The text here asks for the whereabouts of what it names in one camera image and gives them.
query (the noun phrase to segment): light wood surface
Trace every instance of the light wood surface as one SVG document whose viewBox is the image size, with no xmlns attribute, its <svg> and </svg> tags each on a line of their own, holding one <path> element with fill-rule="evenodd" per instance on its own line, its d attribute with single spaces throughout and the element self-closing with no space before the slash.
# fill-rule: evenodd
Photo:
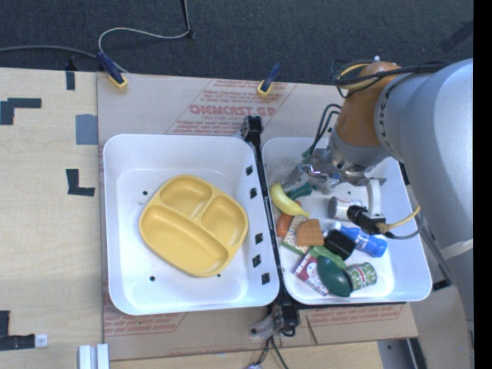
<svg viewBox="0 0 492 369">
<path fill-rule="evenodd" d="M 48 347 L 0 352 L 0 367 L 77 367 L 79 345 L 103 342 L 98 146 L 77 145 L 75 116 L 97 114 L 96 75 L 0 68 L 0 100 L 40 98 L 0 125 L 0 310 L 10 334 L 47 334 Z M 94 197 L 68 195 L 67 168 Z M 382 368 L 376 342 L 281 349 L 291 369 Z M 112 362 L 112 368 L 247 367 L 258 351 Z M 271 351 L 263 368 L 281 367 Z"/>
</svg>

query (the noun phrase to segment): green can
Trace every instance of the green can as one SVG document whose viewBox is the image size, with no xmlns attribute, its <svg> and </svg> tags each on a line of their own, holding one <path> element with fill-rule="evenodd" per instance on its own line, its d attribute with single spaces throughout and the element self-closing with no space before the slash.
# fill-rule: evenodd
<svg viewBox="0 0 492 369">
<path fill-rule="evenodd" d="M 368 262 L 347 266 L 343 271 L 351 284 L 352 291 L 376 284 L 376 270 Z"/>
</svg>

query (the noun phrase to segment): toy banana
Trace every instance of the toy banana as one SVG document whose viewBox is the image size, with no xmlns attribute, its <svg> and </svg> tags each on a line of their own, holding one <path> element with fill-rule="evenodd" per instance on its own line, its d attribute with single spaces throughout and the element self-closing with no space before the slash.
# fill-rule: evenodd
<svg viewBox="0 0 492 369">
<path fill-rule="evenodd" d="M 280 183 L 273 183 L 270 187 L 270 196 L 274 205 L 283 213 L 289 214 L 290 216 L 300 215 L 309 218 L 309 214 L 285 194 Z"/>
</svg>

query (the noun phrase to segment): dark gray carpet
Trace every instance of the dark gray carpet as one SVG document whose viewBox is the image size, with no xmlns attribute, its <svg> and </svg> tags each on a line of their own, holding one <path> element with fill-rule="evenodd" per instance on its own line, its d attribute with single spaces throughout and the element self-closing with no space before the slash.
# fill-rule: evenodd
<svg viewBox="0 0 492 369">
<path fill-rule="evenodd" d="M 194 39 L 117 32 L 105 51 L 131 72 L 330 83 L 330 64 L 373 58 L 414 65 L 473 57 L 474 0 L 187 0 Z M 1 0 L 0 48 L 62 45 L 95 54 L 99 35 L 132 27 L 185 30 L 180 0 Z M 0 53 L 1 67 L 65 69 L 70 52 Z M 75 56 L 78 69 L 95 71 Z"/>
</svg>

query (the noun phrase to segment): yellow plate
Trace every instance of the yellow plate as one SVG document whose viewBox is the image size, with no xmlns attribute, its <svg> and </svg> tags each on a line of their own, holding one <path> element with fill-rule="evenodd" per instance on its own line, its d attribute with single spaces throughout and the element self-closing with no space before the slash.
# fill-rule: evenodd
<svg viewBox="0 0 492 369">
<path fill-rule="evenodd" d="M 166 181 L 139 221 L 144 242 L 163 260 L 196 277 L 232 260 L 248 232 L 248 216 L 231 196 L 192 175 Z"/>
</svg>

